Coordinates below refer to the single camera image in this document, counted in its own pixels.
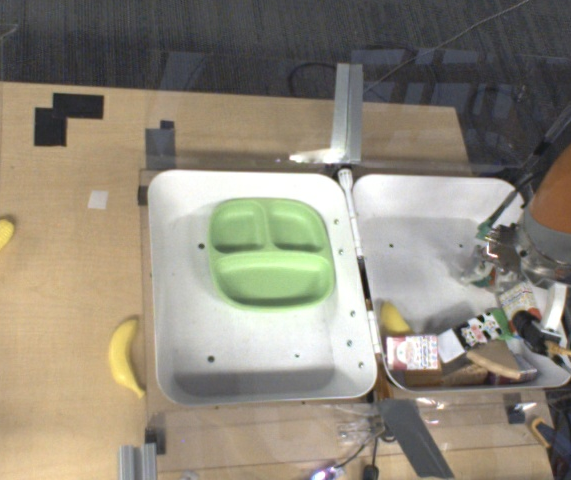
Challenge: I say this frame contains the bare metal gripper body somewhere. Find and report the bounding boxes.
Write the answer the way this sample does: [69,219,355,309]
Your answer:
[473,222,535,289]

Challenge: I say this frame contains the white carton with coloured dots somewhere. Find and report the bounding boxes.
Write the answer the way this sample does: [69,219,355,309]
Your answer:
[498,281,537,315]

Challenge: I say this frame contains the black and white cow-print carton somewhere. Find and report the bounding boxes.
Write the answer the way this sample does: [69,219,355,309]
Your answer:
[452,308,512,350]

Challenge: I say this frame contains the white plastic tray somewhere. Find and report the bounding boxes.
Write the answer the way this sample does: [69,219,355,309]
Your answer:
[146,169,379,407]
[352,173,571,394]

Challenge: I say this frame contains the white packet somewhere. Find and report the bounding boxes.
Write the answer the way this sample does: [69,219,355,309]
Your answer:
[436,328,467,365]

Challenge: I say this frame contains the dark purple box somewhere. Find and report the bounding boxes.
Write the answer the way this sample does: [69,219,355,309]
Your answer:
[487,351,539,386]

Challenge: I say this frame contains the yellow banana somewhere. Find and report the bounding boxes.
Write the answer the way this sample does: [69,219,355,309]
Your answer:
[379,300,414,338]
[108,317,147,400]

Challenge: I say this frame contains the brown biscuit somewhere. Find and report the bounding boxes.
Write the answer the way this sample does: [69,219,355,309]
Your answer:
[441,364,490,388]

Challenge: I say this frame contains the pink carton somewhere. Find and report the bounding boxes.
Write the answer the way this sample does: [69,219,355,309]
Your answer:
[385,334,442,372]

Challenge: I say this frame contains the brown box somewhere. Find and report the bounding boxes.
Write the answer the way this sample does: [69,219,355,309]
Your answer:
[403,368,446,389]

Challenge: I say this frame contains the green divided plate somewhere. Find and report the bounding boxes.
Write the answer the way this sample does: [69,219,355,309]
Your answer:
[207,197,338,312]

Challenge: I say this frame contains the black cylinder on white bracket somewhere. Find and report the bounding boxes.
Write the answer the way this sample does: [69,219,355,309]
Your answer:
[511,282,570,357]

